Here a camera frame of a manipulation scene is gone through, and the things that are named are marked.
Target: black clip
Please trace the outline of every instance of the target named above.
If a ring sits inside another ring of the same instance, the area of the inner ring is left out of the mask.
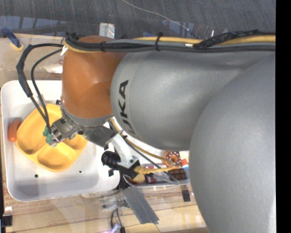
[[[160,40],[160,38],[161,38],[162,36],[163,36],[163,33],[162,33],[162,32],[159,32],[158,35],[157,35],[157,39],[156,39],[156,41],[155,41],[155,50],[156,50],[156,51],[161,51],[161,50],[159,50],[158,43],[159,43],[159,40]]]
[[[105,41],[102,41],[101,43],[100,43],[100,50],[102,51],[102,52],[105,52],[105,49],[103,49],[103,47],[102,47],[102,43],[106,43]]]

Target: carpeted floor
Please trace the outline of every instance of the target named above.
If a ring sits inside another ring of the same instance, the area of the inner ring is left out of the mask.
[[[97,26],[91,25],[108,22],[115,25],[116,38],[158,32],[207,38],[226,31],[275,32],[275,12],[276,0],[0,0],[0,28],[16,33],[88,35],[96,33]]]

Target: white wire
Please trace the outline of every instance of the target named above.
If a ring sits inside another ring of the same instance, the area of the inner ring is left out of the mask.
[[[135,5],[133,5],[133,4],[129,3],[129,2],[127,2],[126,0],[121,0],[121,1],[124,2],[124,3],[126,3],[126,4],[128,4],[128,5],[131,6],[131,7],[134,7],[134,8],[136,8],[136,9],[138,9],[138,10],[142,10],[142,11],[149,12],[149,13],[155,14],[155,15],[157,15],[157,16],[163,17],[164,19],[166,19],[166,20],[168,20],[168,21],[171,21],[171,22],[173,22],[173,23],[175,23],[175,24],[177,24],[177,25],[179,25],[179,26],[185,28],[186,31],[189,31],[189,30],[190,30],[189,28],[184,27],[184,26],[181,25],[180,23],[178,23],[178,22],[176,22],[176,21],[173,21],[172,19],[170,19],[170,18],[168,18],[168,17],[165,17],[165,16],[163,16],[163,15],[161,15],[161,14],[159,14],[159,13],[156,13],[156,12],[153,12],[153,11],[150,11],[150,10],[146,10],[146,9],[143,9],[143,8],[140,8],[140,7],[137,7],[137,6],[135,6]]]

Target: yellow plate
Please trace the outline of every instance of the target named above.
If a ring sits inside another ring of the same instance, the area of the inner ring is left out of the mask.
[[[50,125],[61,118],[60,107],[47,104]],[[81,154],[87,140],[76,135],[72,140],[66,139],[51,147],[43,136],[45,121],[38,110],[32,111],[17,130],[17,148],[39,166],[53,172],[60,172],[70,167]]]

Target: donut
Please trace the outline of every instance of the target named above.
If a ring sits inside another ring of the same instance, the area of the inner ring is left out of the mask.
[[[177,151],[167,151],[164,156],[165,159],[172,161],[173,163],[175,163],[176,167],[181,166],[181,158],[179,155],[179,152]],[[170,165],[163,161],[163,164],[165,164],[167,167],[170,167]]]

